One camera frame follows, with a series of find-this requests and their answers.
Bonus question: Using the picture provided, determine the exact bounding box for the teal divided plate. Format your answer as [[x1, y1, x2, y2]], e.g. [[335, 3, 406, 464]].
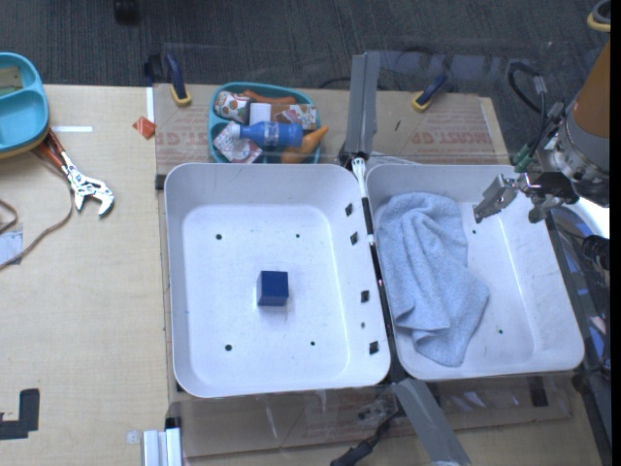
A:
[[207, 81, 323, 166]]

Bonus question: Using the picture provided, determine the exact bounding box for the black caster wheel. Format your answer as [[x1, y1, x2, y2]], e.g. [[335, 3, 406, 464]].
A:
[[113, 0, 143, 24]]

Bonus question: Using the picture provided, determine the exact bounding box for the small red square piece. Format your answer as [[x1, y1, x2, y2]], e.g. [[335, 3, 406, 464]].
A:
[[131, 116, 158, 142]]

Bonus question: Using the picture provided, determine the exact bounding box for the blue plastic bottle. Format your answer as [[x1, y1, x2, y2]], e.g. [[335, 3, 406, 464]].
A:
[[227, 119, 306, 151]]

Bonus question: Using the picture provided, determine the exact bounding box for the black cylinder on white bracket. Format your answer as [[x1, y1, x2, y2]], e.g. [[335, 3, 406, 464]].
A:
[[575, 196, 611, 272]]

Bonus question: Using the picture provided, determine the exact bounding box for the printed packet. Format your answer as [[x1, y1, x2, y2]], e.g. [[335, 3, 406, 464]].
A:
[[212, 120, 264, 165]]

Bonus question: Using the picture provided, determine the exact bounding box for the light blue towel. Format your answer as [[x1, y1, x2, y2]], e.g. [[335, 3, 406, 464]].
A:
[[376, 190, 492, 369]]

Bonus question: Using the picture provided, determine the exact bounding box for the printed carton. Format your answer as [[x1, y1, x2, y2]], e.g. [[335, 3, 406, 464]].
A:
[[270, 103, 319, 132]]

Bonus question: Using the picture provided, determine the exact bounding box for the brown cardboard board, red print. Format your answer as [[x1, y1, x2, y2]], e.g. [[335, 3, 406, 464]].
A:
[[152, 82, 574, 457]]

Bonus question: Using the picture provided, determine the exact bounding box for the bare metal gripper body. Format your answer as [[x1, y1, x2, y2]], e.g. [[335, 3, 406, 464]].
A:
[[518, 131, 611, 209]]

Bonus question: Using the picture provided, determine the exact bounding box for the orange-handled pliers wrench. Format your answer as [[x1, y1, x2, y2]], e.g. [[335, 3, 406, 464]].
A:
[[30, 130, 116, 218]]

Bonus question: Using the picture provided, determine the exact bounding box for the orange toy sausage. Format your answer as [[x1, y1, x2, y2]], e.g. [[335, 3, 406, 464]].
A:
[[240, 88, 298, 107]]

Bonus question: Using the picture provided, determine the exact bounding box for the blue cube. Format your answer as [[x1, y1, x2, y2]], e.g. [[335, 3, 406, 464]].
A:
[[255, 269, 291, 308]]

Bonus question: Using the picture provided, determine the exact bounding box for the blue divided plate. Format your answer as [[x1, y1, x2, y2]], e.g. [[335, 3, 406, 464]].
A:
[[0, 50, 51, 160]]

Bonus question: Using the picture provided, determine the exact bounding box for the white plastic tray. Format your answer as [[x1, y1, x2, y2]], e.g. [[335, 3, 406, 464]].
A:
[[364, 163, 586, 383], [163, 162, 393, 400]]

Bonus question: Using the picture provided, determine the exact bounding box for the orange toy carrot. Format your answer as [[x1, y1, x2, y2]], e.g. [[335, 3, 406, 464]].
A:
[[279, 124, 331, 165]]

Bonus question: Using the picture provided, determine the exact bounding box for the small printed can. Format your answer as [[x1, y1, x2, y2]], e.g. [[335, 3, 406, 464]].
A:
[[212, 89, 251, 125]]

